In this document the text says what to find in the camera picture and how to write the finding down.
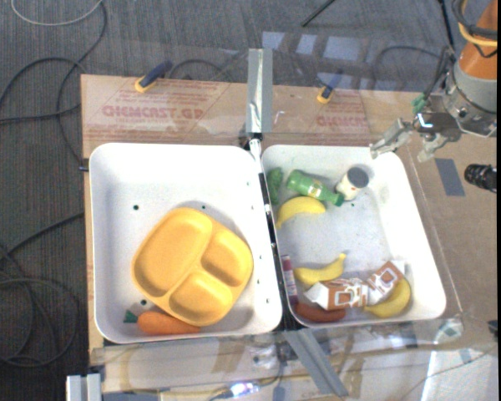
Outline yellow banana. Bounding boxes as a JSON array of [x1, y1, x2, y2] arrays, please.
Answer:
[[275, 195, 327, 231], [292, 252, 348, 287], [363, 277, 412, 320]]

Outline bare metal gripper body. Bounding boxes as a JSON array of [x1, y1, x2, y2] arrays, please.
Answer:
[[412, 93, 498, 142]]

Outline white and orange carton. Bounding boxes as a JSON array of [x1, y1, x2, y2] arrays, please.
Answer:
[[303, 277, 371, 312], [364, 259, 407, 305]]

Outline yellow divided plate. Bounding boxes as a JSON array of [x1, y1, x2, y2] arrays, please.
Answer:
[[131, 206, 256, 327]]

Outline brown cardboard board red print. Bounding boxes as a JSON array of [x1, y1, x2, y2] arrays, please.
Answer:
[[79, 73, 498, 393]]

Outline white plastic tray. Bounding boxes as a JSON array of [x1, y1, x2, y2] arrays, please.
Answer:
[[88, 142, 284, 345], [260, 144, 448, 330]]

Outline black cylinder on white bracket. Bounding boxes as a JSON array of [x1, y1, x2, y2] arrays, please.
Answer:
[[463, 163, 498, 194]]

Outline brown sausage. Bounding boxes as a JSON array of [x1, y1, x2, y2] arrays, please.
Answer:
[[293, 302, 347, 324]]

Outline orange carrot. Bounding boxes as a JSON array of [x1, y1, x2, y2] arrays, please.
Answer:
[[122, 308, 202, 337]]

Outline green bottle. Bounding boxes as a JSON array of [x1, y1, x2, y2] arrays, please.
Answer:
[[285, 169, 346, 208]]

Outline white can grey lid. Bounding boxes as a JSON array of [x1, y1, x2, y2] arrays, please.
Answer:
[[335, 165, 371, 201]]

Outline red and white packet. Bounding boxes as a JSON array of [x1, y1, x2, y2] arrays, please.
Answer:
[[280, 254, 299, 301]]

